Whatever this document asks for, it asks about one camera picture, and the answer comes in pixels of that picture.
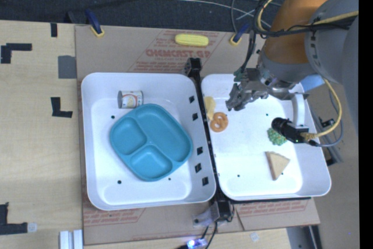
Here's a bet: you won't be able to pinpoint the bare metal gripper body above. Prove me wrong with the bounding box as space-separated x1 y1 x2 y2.
237 68 297 101

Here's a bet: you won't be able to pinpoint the yellow chip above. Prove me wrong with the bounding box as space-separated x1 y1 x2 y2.
203 96 217 121

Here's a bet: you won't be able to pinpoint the orange pretzel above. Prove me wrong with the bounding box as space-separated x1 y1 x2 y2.
210 111 229 133

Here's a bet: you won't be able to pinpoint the thin black rod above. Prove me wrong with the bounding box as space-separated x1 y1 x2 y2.
193 72 225 199

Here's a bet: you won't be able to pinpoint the green grapes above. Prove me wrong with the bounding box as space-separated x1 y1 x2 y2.
267 127 287 146

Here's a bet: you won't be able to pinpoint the white plastic tray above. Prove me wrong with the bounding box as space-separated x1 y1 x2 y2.
80 72 217 211
200 73 332 201

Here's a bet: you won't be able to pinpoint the tan bread slice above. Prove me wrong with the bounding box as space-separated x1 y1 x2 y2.
265 151 291 181

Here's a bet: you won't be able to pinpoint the yellow corn cob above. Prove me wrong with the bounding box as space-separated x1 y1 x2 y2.
174 33 209 47

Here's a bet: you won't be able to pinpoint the blue divided plate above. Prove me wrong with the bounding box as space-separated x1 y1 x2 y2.
109 103 193 182

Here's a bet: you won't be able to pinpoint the small white can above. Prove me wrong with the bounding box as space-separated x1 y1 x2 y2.
117 90 144 110

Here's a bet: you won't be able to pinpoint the brown cardboard board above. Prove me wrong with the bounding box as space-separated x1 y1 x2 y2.
74 24 321 246

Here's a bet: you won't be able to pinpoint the black cylinder on white bracket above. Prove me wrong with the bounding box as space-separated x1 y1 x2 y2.
271 92 310 144

